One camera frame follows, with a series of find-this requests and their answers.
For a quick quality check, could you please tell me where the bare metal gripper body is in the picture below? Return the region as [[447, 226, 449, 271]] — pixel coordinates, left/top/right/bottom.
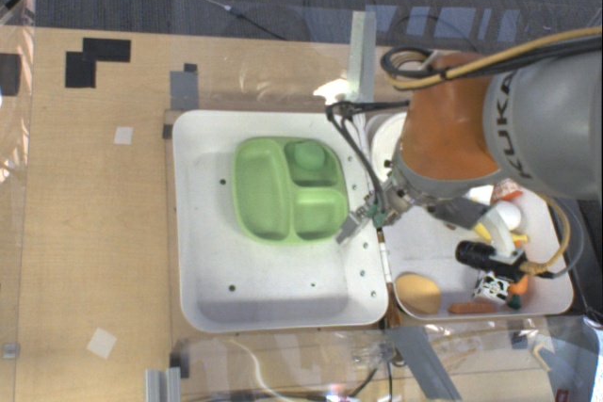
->
[[376, 177, 490, 231]]

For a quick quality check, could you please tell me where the thin black and white rod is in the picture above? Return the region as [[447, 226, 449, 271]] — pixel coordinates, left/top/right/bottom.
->
[[350, 107, 393, 293]]

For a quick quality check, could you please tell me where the white plastic tray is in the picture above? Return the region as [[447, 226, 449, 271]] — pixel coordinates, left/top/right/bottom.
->
[[171, 109, 390, 334], [365, 110, 576, 322]]

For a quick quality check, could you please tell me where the green round toy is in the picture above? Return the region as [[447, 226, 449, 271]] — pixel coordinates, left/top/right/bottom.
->
[[285, 139, 327, 173]]

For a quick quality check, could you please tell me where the tan oval bread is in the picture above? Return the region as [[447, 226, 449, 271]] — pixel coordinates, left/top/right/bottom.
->
[[394, 272, 443, 316]]

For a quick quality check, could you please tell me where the green divided plate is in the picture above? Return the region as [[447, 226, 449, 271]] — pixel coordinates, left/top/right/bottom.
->
[[231, 136, 350, 246]]

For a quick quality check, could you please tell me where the orange and white packet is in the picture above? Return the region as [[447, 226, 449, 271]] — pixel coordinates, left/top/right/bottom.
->
[[490, 178, 525, 203]]

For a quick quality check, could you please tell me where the black and white carton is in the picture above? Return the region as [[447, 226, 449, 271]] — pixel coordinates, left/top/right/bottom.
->
[[472, 271, 511, 303]]

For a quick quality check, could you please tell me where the orange-brown sausage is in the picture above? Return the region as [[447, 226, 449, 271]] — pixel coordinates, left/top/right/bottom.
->
[[447, 300, 497, 315]]

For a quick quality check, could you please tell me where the orange carrot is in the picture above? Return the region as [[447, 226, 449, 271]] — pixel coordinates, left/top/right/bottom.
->
[[506, 275, 531, 310]]

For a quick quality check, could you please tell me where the pale wood board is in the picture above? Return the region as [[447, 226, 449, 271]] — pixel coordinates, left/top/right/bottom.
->
[[163, 107, 583, 392]]

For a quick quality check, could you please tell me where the black cylinder on white bracket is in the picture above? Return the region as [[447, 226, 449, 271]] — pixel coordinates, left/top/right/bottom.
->
[[454, 206, 528, 284]]

